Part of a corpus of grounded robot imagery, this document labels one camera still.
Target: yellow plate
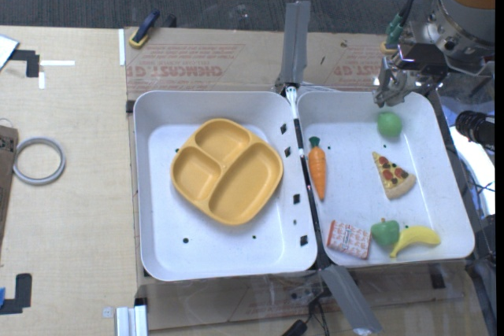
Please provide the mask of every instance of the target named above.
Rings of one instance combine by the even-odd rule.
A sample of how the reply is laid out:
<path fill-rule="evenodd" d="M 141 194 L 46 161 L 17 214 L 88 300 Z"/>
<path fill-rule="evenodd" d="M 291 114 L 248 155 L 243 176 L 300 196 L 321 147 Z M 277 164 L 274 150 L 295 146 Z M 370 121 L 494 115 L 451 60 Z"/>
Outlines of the yellow plate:
<path fill-rule="evenodd" d="M 215 220 L 252 220 L 271 198 L 284 167 L 267 142 L 226 119 L 205 122 L 180 147 L 170 175 L 190 203 Z"/>

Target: wooden table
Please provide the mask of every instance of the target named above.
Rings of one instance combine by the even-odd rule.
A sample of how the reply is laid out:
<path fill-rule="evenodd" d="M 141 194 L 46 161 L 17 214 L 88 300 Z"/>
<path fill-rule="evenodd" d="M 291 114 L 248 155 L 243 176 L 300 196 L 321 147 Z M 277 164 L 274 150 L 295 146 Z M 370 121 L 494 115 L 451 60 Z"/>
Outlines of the wooden table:
<path fill-rule="evenodd" d="M 0 287 L 6 288 L 6 298 L 14 298 L 16 275 L 31 274 L 31 307 L 0 316 L 0 334 L 113 335 L 114 309 L 132 306 L 140 269 L 118 30 L 0 27 L 0 34 L 18 40 L 18 49 L 35 50 L 41 61 L 75 61 L 71 66 L 44 67 L 43 90 L 37 79 L 25 76 L 23 62 L 9 61 L 0 74 L 0 118 L 14 124 L 20 140 L 58 140 L 67 158 L 62 177 L 50 185 L 30 186 L 13 179 Z M 328 41 L 334 36 L 320 38 Z M 341 38 L 336 42 L 343 46 Z M 275 49 L 263 48 L 261 57 L 267 52 L 273 61 L 281 57 L 278 43 L 281 40 L 273 41 Z M 33 176 L 46 175 L 57 165 L 54 153 L 44 146 L 25 153 L 20 166 Z M 387 334 L 484 334 L 473 284 L 463 262 L 460 268 L 463 297 L 377 308 Z M 338 334 L 354 334 L 341 312 L 327 317 Z M 153 334 L 282 334 L 295 319 Z M 308 334 L 319 333 L 313 321 Z"/>

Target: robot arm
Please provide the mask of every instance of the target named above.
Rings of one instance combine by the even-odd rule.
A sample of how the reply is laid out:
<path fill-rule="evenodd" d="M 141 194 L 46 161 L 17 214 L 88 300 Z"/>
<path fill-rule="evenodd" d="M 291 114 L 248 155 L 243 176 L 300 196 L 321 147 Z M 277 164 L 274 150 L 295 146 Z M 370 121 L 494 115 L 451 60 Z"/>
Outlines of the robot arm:
<path fill-rule="evenodd" d="M 393 106 L 410 92 L 427 94 L 451 70 L 477 76 L 494 52 L 495 0 L 433 0 L 425 22 L 407 23 L 383 58 L 375 103 Z"/>

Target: green ball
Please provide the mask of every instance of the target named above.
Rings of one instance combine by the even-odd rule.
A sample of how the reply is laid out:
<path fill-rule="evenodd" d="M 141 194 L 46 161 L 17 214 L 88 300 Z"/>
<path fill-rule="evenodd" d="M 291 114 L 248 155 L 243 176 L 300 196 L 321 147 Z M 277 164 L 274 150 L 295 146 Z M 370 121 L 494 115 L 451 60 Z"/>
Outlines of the green ball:
<path fill-rule="evenodd" d="M 378 116 L 378 132 L 382 136 L 394 138 L 399 136 L 402 130 L 402 121 L 394 113 L 381 113 Z"/>

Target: wooden surface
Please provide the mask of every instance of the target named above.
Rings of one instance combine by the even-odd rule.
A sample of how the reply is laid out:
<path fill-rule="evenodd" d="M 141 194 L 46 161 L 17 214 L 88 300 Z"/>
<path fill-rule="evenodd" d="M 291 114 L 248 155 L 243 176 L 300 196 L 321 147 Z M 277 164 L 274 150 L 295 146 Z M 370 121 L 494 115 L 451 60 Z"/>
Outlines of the wooden surface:
<path fill-rule="evenodd" d="M 0 27 L 43 60 L 46 89 L 10 61 L 0 73 L 0 117 L 20 140 L 47 136 L 67 157 L 62 177 L 47 186 L 13 179 L 0 261 L 0 286 L 14 297 L 15 277 L 33 276 L 31 307 L 0 316 L 2 335 L 111 335 L 106 307 L 132 306 L 135 241 L 126 85 L 117 30 Z M 26 149 L 26 173 L 47 175 L 51 149 Z"/>

